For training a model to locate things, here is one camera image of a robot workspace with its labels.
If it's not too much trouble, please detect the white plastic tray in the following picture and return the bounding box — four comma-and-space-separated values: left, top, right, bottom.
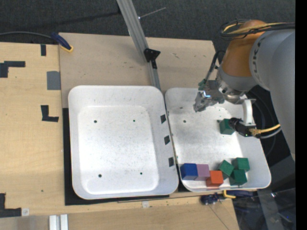
164, 87, 272, 193
68, 85, 180, 200

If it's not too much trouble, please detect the orange cube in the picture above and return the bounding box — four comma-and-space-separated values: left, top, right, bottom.
205, 170, 224, 188

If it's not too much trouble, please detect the purple cube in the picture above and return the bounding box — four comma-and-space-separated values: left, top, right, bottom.
194, 163, 211, 182

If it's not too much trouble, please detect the green cube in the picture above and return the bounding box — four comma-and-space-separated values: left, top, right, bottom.
219, 118, 236, 136
231, 157, 250, 173
228, 169, 248, 186
217, 160, 235, 180

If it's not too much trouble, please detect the blue cube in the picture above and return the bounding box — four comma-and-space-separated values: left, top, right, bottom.
180, 162, 199, 181

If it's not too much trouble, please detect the black cylinder on white bracket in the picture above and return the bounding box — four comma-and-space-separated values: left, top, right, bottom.
227, 99, 261, 138

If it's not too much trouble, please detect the pale wood board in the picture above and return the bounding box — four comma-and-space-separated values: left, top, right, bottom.
58, 32, 259, 204

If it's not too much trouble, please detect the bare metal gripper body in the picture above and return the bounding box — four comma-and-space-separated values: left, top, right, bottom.
203, 80, 247, 105

